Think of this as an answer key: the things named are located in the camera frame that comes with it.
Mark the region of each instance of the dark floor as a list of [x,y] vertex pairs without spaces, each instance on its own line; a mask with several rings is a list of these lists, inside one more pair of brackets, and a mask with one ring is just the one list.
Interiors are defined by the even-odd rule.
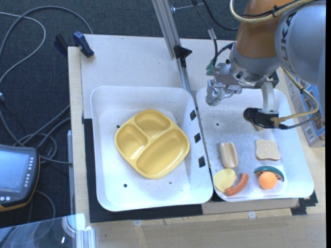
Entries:
[[[224,26],[238,26],[228,9],[229,0],[206,1],[215,18]],[[238,10],[244,8],[246,1],[237,0]],[[191,0],[170,0],[170,3],[178,8],[191,5]],[[0,0],[1,12],[18,15],[41,6],[61,6],[76,12],[91,26],[94,34],[162,37],[151,0]],[[235,38],[235,32],[218,28],[210,21],[204,9],[202,12],[214,28],[218,39]],[[68,10],[40,8],[28,16],[45,26],[45,43],[35,55],[15,67],[0,81],[0,92],[5,97],[5,103],[1,102],[0,108],[9,129],[17,138],[34,133],[69,104],[67,59],[55,49],[55,36],[61,33],[69,45],[74,45],[74,32],[90,33],[85,23]],[[1,41],[15,19],[0,14]],[[175,21],[181,38],[209,38],[204,24],[193,8],[177,10]],[[37,23],[31,20],[19,22],[3,44],[3,51],[0,50],[0,76],[29,55],[41,43],[42,38],[43,31]],[[68,117],[69,112],[61,119]],[[53,157],[56,160],[68,161],[68,130],[69,122],[61,125],[52,134],[57,146],[57,153]],[[37,137],[29,146],[35,146],[41,138],[42,136]],[[14,144],[2,122],[0,144]],[[47,141],[41,148],[41,153],[52,154],[54,147],[53,142]],[[42,164],[37,190],[46,193],[54,202],[56,216],[70,214],[67,165],[51,162]],[[32,209],[31,205],[27,205],[18,210],[0,213],[0,227],[52,217],[52,206],[43,195],[35,194],[32,203]]]

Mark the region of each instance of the screen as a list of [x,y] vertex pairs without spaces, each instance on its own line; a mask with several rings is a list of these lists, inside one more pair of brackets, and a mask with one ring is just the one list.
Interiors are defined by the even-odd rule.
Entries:
[[29,154],[0,150],[0,191],[20,193],[29,164]]

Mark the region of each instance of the white tray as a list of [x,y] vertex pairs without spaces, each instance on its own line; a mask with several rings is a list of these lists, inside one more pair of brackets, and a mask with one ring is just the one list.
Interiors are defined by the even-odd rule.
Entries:
[[[196,100],[212,176],[224,169],[219,152],[220,143],[233,142],[239,159],[239,165],[234,168],[237,179],[241,173],[247,173],[250,177],[245,188],[233,196],[226,196],[215,188],[220,198],[229,202],[238,202],[254,199],[299,198],[312,194],[313,180],[296,129],[257,131],[243,118],[246,108],[262,107],[260,89],[244,89],[239,95],[223,99],[218,106],[209,106],[205,97],[206,88],[202,88],[197,92]],[[280,117],[291,115],[286,97],[277,89],[275,89],[275,109]],[[284,124],[290,126],[294,122],[290,119]],[[255,157],[257,139],[276,141],[281,160],[258,160]],[[284,182],[278,181],[276,187],[270,190],[261,189],[254,170],[262,165],[271,165],[280,169],[285,176]]]
[[[193,97],[181,88],[101,86],[91,94],[97,198],[110,211],[192,205],[207,202],[213,193]],[[160,179],[146,179],[119,154],[117,126],[144,109],[159,110],[188,136],[190,151],[184,161]]]

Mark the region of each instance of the orange ball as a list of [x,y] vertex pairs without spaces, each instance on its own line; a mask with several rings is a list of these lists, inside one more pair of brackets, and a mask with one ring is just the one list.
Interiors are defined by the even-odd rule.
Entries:
[[274,188],[277,184],[277,177],[273,172],[263,172],[259,176],[259,184],[263,189]]

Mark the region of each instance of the yellow plate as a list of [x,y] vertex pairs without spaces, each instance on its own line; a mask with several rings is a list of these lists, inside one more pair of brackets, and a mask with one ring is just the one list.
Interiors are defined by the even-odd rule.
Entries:
[[189,139],[169,117],[157,110],[143,110],[115,133],[122,157],[143,177],[161,178],[185,158]]

